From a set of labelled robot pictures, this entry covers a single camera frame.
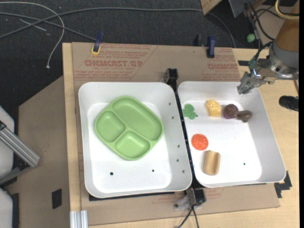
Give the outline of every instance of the green divided plate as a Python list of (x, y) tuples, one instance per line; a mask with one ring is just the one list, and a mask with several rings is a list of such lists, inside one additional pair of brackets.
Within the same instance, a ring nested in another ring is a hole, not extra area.
[(95, 120), (98, 137), (115, 153), (132, 161), (146, 155), (163, 131), (161, 119), (130, 96), (113, 100)]

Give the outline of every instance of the black cable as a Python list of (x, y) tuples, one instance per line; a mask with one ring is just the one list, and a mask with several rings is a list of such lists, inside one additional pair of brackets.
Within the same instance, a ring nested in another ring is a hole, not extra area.
[[(14, 14), (14, 13), (0, 12), (0, 14), (1, 14), (1, 15), (14, 16), (14, 17), (20, 17), (20, 18), (25, 18), (25, 19), (32, 19), (32, 20), (37, 20), (37, 21), (40, 20), (40, 19), (37, 19), (37, 18), (33, 18), (33, 17), (25, 16), (25, 15), (20, 15), (20, 14)], [(50, 25), (53, 25), (53, 26), (57, 26), (57, 27), (59, 27), (59, 28), (63, 28), (63, 26), (62, 26), (62, 25), (59, 25), (59, 24), (55, 24), (55, 23), (52, 23), (52, 22), (49, 22), (49, 21), (43, 21), (43, 22), (46, 23), (46, 24), (50, 24)], [(68, 31), (70, 31), (70, 32), (73, 32), (73, 33), (75, 33), (75, 34), (77, 34), (77, 35), (79, 35), (79, 36), (83, 36), (83, 37), (85, 37), (85, 38), (87, 38), (87, 39), (91, 39), (91, 40), (96, 41), (96, 38), (89, 37), (89, 36), (84, 35), (84, 34), (82, 34), (82, 33), (80, 33), (80, 32), (77, 32), (77, 31), (75, 31), (75, 30), (73, 30), (73, 29), (70, 29), (70, 28), (67, 28), (67, 27), (64, 27), (64, 29), (65, 29), (65, 30), (68, 30)]]
[(193, 211), (193, 213), (194, 213), (194, 217), (195, 217), (195, 221), (196, 221), (197, 228), (200, 228), (200, 226), (199, 226), (199, 221), (198, 221), (198, 217), (196, 216), (196, 212), (195, 212), (195, 210), (194, 210), (194, 206), (193, 206), (193, 205), (191, 206), (191, 209), (190, 209), (188, 215), (185, 217), (185, 219), (182, 221), (182, 223), (178, 226), (178, 228), (181, 228), (181, 227), (182, 227), (182, 225), (186, 222), (186, 220), (188, 219), (188, 217), (190, 216), (190, 214), (191, 214), (192, 211)]
[[(255, 36), (257, 37), (257, 34), (258, 34), (258, 30), (257, 30), (257, 26), (256, 24), (253, 22), (252, 18), (251, 18), (251, 13), (249, 12), (249, 6), (248, 6), (248, 2), (246, 2), (244, 4), (244, 7), (245, 7), (245, 11), (247, 13), (247, 17), (248, 17), (248, 20), (249, 20), (249, 23), (251, 24), (253, 30), (254, 30), (254, 33), (255, 33)], [(257, 41), (258, 41), (258, 50), (261, 48), (261, 44), (262, 44), (262, 41), (261, 41), (261, 38), (257, 38)]]
[(185, 217), (185, 219), (182, 221), (182, 223), (180, 224), (180, 226), (179, 226), (178, 228), (181, 228), (181, 227), (182, 227), (182, 225), (186, 222), (186, 220), (188, 219), (188, 217), (189, 217), (189, 215), (191, 214), (191, 212), (192, 212), (192, 208), (190, 209), (188, 215)]
[(261, 31), (263, 32), (263, 34), (264, 34), (268, 39), (274, 40), (274, 38), (270, 37), (270, 36), (264, 31), (264, 29), (263, 29), (263, 27), (262, 27), (262, 25), (261, 25), (260, 19), (258, 18), (257, 12), (256, 12), (255, 8), (252, 6), (252, 4), (251, 4), (250, 2), (246, 2), (246, 4), (248, 4), (249, 7), (251, 8), (251, 10), (253, 11), (254, 16), (256, 17), (257, 23), (258, 23), (258, 25), (259, 25)]
[(232, 35), (231, 31), (229, 30), (228, 26), (224, 23), (224, 21), (222, 21), (218, 16), (214, 15), (213, 13), (208, 13), (208, 14), (210, 14), (211, 16), (217, 18), (223, 24), (223, 26), (226, 28), (228, 34), (231, 37), (233, 48), (236, 48), (237, 46), (236, 46), (236, 43), (234, 41), (233, 35)]
[(196, 226), (197, 228), (200, 228), (199, 226), (199, 221), (198, 221), (198, 217), (196, 216), (196, 213), (195, 213), (195, 210), (194, 210), (194, 207), (192, 206), (192, 210), (193, 210), (193, 213), (194, 213), (194, 217), (195, 217), (195, 221), (196, 221)]
[[(51, 25), (54, 25), (54, 26), (59, 26), (57, 24), (53, 24), (53, 23), (50, 23), (50, 22), (47, 22), (47, 20), (50, 20), (50, 19), (53, 19), (53, 18), (56, 18), (56, 17), (59, 17), (59, 16), (64, 16), (64, 15), (69, 15), (69, 14), (73, 14), (73, 13), (80, 13), (80, 12), (86, 12), (86, 11), (93, 11), (93, 10), (131, 10), (131, 11), (149, 11), (149, 12), (181, 12), (181, 11), (193, 11), (193, 12), (203, 12), (203, 10), (200, 10), (200, 9), (138, 9), (138, 8), (115, 8), (115, 7), (99, 7), (99, 8), (88, 8), (88, 9), (80, 9), (80, 10), (73, 10), (73, 11), (68, 11), (68, 12), (63, 12), (63, 13), (60, 13), (60, 14), (57, 14), (57, 15), (53, 15), (53, 16), (50, 16), (50, 17), (47, 17), (47, 18), (44, 18), (44, 19), (37, 19), (37, 18), (32, 18), (32, 17), (27, 17), (28, 19), (34, 19), (34, 20), (37, 20), (36, 22), (30, 24), (30, 25), (27, 25), (27, 26), (24, 26), (22, 28), (19, 28), (19, 29), (16, 29), (14, 31), (11, 31), (9, 33), (6, 33), (2, 36), (0, 36), (0, 39), (1, 38), (4, 38), (6, 36), (9, 36), (9, 35), (12, 35), (12, 34), (15, 34), (17, 32), (20, 32), (24, 29), (27, 29), (31, 26), (34, 26), (36, 24), (39, 24), (39, 23), (42, 23), (42, 22), (45, 22), (45, 23), (48, 23), (48, 24), (51, 24)], [(14, 15), (14, 14), (11, 14), (11, 13), (4, 13), (4, 12), (0, 12), (0, 14), (3, 14), (3, 15), (10, 15), (10, 16), (17, 16), (17, 15)], [(227, 32), (229, 33), (230, 37), (231, 37), (231, 40), (232, 40), (232, 43), (233, 43), (233, 47), (236, 48), (236, 44), (235, 44), (235, 41), (234, 41), (234, 38), (233, 38), (233, 35), (232, 33), (230, 32), (229, 28), (227, 27), (227, 25), (219, 18), (217, 17), (216, 15), (212, 14), (212, 13), (209, 13), (211, 16), (217, 18), (223, 25), (224, 27), (226, 28)], [(81, 36), (84, 36), (86, 38), (89, 38), (89, 39), (94, 39), (94, 38), (90, 38), (86, 35), (83, 35), (79, 32), (76, 32), (74, 30), (71, 30), (71, 29), (68, 29), (65, 27), (65, 29), (69, 30), (70, 32), (73, 32), (75, 34), (78, 34), (78, 35), (81, 35)]]
[(274, 13), (273, 11), (270, 11), (270, 10), (268, 10), (268, 9), (259, 9), (259, 10), (257, 10), (256, 12), (258, 13), (259, 11), (263, 11), (258, 17), (260, 18), (264, 13), (266, 13), (266, 12), (269, 12), (269, 13), (271, 13), (271, 14), (273, 14), (274, 16), (276, 16), (276, 17), (278, 17), (278, 18), (281, 18), (280, 16), (278, 16), (276, 13)]
[(73, 13), (80, 13), (80, 12), (88, 12), (88, 11), (95, 11), (95, 10), (130, 10), (130, 11), (148, 11), (148, 12), (181, 12), (181, 11), (194, 11), (194, 12), (203, 12), (203, 10), (200, 9), (138, 9), (138, 8), (116, 8), (116, 7), (99, 7), (99, 8), (88, 8), (88, 9), (80, 9), (80, 10), (73, 10), (73, 11), (68, 11), (68, 12), (63, 12), (63, 13), (59, 13), (56, 15), (52, 15), (49, 16), (47, 18), (44, 19), (40, 19), (30, 25), (26, 25), (24, 27), (21, 27), (19, 29), (16, 29), (14, 31), (11, 31), (9, 33), (6, 33), (2, 36), (0, 36), (1, 38), (4, 38), (6, 36), (10, 36), (12, 34), (15, 34), (17, 32), (20, 32), (22, 30), (25, 30), (31, 26), (37, 25), (39, 23), (42, 23), (44, 21), (50, 20), (50, 19), (54, 19), (56, 17), (62, 17), (64, 15), (69, 15), (69, 14), (73, 14)]
[(269, 41), (268, 43), (266, 43), (265, 45), (263, 45), (258, 52), (255, 54), (255, 58), (258, 59), (258, 56), (260, 55), (260, 52), (265, 49), (266, 47), (271, 46), (271, 44), (273, 43), (273, 41)]

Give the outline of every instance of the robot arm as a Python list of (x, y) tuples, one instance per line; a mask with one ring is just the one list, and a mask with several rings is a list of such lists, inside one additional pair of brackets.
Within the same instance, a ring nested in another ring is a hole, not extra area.
[[(292, 13), (299, 14), (299, 11), (300, 0)], [(299, 22), (299, 18), (286, 19), (275, 40), (264, 46), (270, 46), (269, 55), (258, 59), (258, 52), (250, 60), (250, 73), (245, 72), (237, 87), (239, 94), (247, 94), (266, 83), (273, 84), (276, 79), (299, 78)]]

